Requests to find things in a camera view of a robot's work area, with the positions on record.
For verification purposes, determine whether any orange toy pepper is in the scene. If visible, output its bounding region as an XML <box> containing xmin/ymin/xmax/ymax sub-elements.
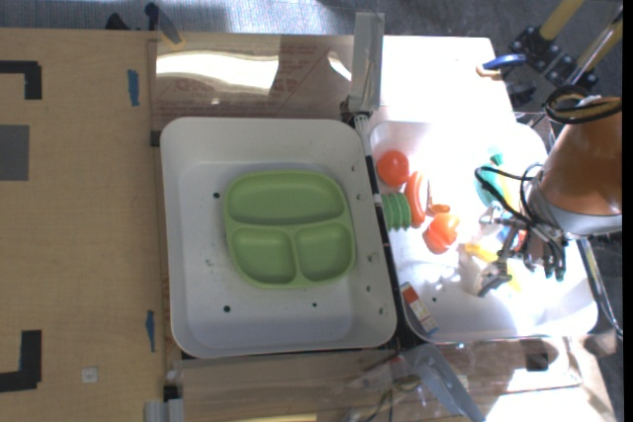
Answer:
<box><xmin>421</xmin><ymin>211</ymin><xmax>462</xmax><ymax>256</ymax></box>

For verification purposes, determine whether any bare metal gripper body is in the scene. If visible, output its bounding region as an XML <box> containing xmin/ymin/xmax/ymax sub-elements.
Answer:
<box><xmin>487</xmin><ymin>207</ymin><xmax>563</xmax><ymax>266</ymax></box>

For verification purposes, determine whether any orange sausage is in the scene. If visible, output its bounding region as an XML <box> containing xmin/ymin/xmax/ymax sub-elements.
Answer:
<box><xmin>404</xmin><ymin>170</ymin><xmax>428</xmax><ymax>229</ymax></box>

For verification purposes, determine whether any green ribbed toy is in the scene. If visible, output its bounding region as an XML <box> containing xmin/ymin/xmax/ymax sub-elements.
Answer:
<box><xmin>380</xmin><ymin>191</ymin><xmax>413</xmax><ymax>231</ymax></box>

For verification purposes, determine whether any white plastic tray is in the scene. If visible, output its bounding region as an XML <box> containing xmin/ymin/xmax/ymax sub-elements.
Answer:
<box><xmin>368</xmin><ymin>118</ymin><xmax>600</xmax><ymax>345</ymax></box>
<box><xmin>158</xmin><ymin>116</ymin><xmax>400</xmax><ymax>360</ymax></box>

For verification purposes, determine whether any red and white carton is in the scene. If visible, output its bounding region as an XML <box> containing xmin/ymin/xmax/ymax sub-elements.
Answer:
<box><xmin>399</xmin><ymin>281</ymin><xmax>441</xmax><ymax>338</ymax></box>

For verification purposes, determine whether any yellow banana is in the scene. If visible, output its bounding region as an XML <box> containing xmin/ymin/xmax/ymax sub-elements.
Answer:
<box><xmin>463</xmin><ymin>240</ymin><xmax>523</xmax><ymax>294</ymax></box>

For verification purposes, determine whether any orange ball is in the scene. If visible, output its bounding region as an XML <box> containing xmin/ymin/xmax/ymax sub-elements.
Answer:
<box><xmin>375</xmin><ymin>149</ymin><xmax>411</xmax><ymax>188</ymax></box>

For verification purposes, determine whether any green divided plate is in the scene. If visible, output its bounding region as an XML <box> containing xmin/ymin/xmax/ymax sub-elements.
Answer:
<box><xmin>222</xmin><ymin>169</ymin><xmax>357</xmax><ymax>291</ymax></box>

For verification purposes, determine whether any teal toy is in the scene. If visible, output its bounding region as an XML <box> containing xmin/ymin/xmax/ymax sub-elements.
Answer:
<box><xmin>473</xmin><ymin>151</ymin><xmax>506</xmax><ymax>210</ymax></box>

